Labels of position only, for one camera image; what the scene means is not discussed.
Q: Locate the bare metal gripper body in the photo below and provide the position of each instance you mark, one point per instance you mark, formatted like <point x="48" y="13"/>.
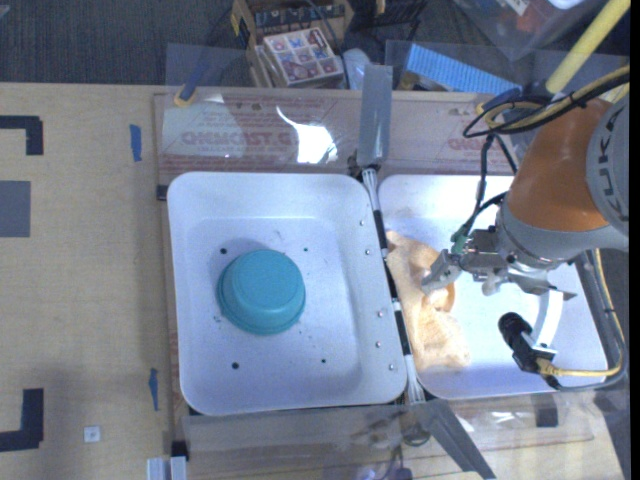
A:
<point x="482" y="255"/>

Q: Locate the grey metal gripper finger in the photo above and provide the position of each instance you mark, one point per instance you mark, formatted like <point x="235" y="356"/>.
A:
<point x="440" y="274"/>

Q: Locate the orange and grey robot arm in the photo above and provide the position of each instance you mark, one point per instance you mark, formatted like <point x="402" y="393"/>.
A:
<point x="555" y="188"/>

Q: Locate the pale orange cloth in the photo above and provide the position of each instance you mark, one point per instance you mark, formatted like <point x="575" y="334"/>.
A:
<point x="430" y="328"/>

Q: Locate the white plastic tray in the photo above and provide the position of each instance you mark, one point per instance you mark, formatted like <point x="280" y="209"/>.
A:
<point x="320" y="288"/>
<point x="500" y="328"/>

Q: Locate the teal bowl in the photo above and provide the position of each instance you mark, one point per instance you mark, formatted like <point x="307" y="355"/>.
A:
<point x="261" y="290"/>

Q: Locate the brown cardboard board red print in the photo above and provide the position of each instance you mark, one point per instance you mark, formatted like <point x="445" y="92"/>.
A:
<point x="320" y="128"/>

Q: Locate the black cylinder on white bracket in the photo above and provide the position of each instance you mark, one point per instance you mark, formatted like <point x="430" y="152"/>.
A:
<point x="520" y="335"/>

